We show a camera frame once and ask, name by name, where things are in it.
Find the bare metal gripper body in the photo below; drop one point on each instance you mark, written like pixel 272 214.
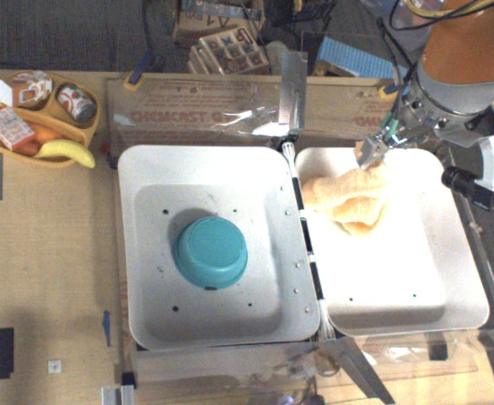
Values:
pixel 417 120

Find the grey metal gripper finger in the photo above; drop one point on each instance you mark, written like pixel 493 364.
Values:
pixel 367 154
pixel 379 154

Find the pale orange cloth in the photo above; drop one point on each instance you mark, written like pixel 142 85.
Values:
pixel 352 196

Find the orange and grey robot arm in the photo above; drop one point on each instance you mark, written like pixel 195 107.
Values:
pixel 462 44

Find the white plastic tray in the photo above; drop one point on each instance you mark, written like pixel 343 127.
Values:
pixel 398 268
pixel 230 171

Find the brown cardboard board red print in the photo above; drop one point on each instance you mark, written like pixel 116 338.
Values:
pixel 213 112

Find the teal bowl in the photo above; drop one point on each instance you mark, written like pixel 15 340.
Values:
pixel 211 253

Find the orange divided plate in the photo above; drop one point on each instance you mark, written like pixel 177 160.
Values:
pixel 82 131

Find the red and white can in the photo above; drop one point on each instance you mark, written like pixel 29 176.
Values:
pixel 76 103

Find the yellow banana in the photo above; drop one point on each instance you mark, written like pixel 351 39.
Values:
pixel 68 149

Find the orange carrot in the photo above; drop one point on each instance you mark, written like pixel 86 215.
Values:
pixel 44 133

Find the red toy tomato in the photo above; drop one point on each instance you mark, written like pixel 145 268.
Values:
pixel 28 147

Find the white and orange carton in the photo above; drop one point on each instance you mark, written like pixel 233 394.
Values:
pixel 28 91

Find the red and white packet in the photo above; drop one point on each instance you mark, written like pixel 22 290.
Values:
pixel 9 128

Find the black cylinder on white bracket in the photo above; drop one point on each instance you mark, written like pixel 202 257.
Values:
pixel 485 192

